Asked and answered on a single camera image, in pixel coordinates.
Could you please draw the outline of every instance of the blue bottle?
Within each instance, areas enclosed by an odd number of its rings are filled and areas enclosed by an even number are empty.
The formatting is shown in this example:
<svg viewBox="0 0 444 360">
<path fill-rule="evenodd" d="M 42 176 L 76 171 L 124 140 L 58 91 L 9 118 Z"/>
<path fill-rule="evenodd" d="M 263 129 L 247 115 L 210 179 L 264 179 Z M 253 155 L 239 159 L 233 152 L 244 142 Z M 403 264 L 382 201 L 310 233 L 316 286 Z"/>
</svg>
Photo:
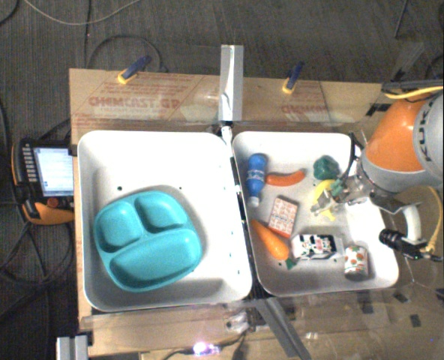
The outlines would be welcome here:
<svg viewBox="0 0 444 360">
<path fill-rule="evenodd" d="M 249 157 L 247 180 L 245 184 L 249 192 L 249 206 L 259 206 L 259 194 L 266 184 L 267 159 L 263 154 L 256 153 Z"/>
</svg>

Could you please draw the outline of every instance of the strawberry print can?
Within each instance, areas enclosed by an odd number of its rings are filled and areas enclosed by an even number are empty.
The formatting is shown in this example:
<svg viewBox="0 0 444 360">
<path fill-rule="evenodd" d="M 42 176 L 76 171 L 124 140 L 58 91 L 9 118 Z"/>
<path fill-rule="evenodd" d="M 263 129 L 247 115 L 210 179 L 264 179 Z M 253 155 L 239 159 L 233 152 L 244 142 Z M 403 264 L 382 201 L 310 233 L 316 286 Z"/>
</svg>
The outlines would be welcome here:
<svg viewBox="0 0 444 360">
<path fill-rule="evenodd" d="M 352 281 L 363 281 L 369 276 L 368 253 L 360 245 L 345 249 L 345 277 Z"/>
</svg>

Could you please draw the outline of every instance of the display screen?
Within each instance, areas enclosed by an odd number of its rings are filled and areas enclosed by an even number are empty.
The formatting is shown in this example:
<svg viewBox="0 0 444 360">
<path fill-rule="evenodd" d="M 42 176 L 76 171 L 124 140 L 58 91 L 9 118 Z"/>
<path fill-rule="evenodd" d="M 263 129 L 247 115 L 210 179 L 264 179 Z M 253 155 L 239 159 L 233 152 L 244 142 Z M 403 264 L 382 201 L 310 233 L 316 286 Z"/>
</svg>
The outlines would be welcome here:
<svg viewBox="0 0 444 360">
<path fill-rule="evenodd" d="M 34 148 L 35 163 L 45 197 L 74 195 L 72 156 L 67 148 Z"/>
</svg>

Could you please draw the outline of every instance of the white cable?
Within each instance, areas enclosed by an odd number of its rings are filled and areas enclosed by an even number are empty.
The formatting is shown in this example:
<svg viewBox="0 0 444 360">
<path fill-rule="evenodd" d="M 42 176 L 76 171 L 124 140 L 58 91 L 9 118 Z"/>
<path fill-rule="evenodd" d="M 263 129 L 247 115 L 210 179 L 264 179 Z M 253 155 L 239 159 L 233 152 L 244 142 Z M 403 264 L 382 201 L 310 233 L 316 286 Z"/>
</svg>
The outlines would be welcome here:
<svg viewBox="0 0 444 360">
<path fill-rule="evenodd" d="M 128 8 L 128 7 L 130 7 L 131 5 L 134 5 L 134 4 L 136 4 L 136 3 L 138 3 L 138 2 L 140 2 L 140 1 L 142 1 L 142 0 L 134 0 L 134 1 L 132 1 L 132 2 L 130 2 L 130 3 L 128 3 L 128 4 L 126 4 L 126 5 L 124 5 L 123 7 L 120 7 L 119 9 L 114 10 L 111 14 L 109 14 L 109 15 L 107 15 L 107 16 L 105 16 L 105 17 L 102 17 L 102 18 L 97 19 L 97 20 L 88 21 L 88 22 L 65 22 L 65 21 L 63 21 L 63 20 L 56 19 L 55 17 L 52 17 L 52 16 L 50 16 L 49 14 L 43 12 L 42 10 L 40 10 L 39 8 L 37 8 L 35 5 L 33 5 L 29 0 L 23 0 L 23 1 L 24 1 L 25 3 L 27 3 L 29 7 L 31 7 L 31 8 L 34 9 L 34 10 L 36 10 L 39 14 L 41 14 L 41 15 L 45 16 L 47 19 L 51 19 L 52 21 L 55 21 L 55 22 L 57 22 L 57 23 L 65 24 L 66 26 L 87 26 L 88 24 L 100 23 L 100 22 L 102 22 L 102 21 L 104 21 L 104 20 L 107 20 L 107 19 L 109 19 L 110 17 L 112 17 L 112 16 L 118 14 L 120 11 L 123 11 L 125 8 Z"/>
</svg>

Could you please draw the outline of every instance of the teal divided plate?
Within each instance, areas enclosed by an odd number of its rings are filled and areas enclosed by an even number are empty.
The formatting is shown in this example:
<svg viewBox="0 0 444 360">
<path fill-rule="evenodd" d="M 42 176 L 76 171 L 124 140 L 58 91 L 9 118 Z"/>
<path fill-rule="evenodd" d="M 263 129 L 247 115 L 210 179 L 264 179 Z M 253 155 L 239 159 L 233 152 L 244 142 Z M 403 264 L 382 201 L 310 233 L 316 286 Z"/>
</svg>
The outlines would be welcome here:
<svg viewBox="0 0 444 360">
<path fill-rule="evenodd" d="M 197 231 L 179 201 L 150 190 L 102 208 L 94 220 L 97 251 L 115 284 L 129 292 L 169 285 L 202 258 Z"/>
</svg>

